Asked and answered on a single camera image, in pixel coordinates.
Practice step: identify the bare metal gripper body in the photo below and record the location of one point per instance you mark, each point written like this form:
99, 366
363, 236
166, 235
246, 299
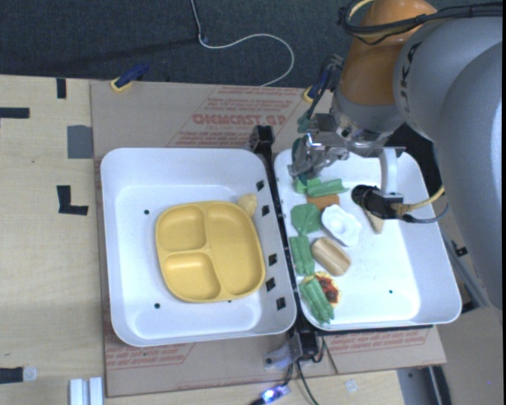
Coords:
333, 135

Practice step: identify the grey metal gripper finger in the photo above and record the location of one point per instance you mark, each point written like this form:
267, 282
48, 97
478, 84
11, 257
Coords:
320, 163
297, 168

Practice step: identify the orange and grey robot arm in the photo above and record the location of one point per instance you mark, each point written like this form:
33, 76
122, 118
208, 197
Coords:
455, 99

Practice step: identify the green toy bean pods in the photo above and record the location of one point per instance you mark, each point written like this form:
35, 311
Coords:
326, 187

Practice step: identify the orange toy biscuit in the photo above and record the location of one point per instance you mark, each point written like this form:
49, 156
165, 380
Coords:
322, 201

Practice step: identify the green toy lettuce leaf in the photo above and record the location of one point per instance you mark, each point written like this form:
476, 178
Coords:
305, 218

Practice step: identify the white toy fried egg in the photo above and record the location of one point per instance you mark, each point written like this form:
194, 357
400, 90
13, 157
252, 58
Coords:
340, 225

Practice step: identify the green toy asparagus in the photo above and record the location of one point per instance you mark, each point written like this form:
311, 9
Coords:
300, 255
317, 302

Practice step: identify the tan toy bread roll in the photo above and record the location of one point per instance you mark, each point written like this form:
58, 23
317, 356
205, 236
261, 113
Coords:
330, 255

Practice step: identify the yellow divided plate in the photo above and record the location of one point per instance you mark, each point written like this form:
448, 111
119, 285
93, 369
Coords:
211, 251

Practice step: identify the toy pizza slice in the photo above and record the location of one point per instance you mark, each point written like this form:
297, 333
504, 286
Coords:
329, 287

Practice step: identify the white plastic tray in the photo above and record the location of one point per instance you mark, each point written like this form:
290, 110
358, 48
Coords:
388, 268
139, 247

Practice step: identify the brown cardboard board red print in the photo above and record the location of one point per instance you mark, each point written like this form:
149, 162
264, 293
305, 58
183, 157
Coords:
152, 112

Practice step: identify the black cylinder on white bracket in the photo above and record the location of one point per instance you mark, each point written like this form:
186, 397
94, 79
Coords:
377, 203

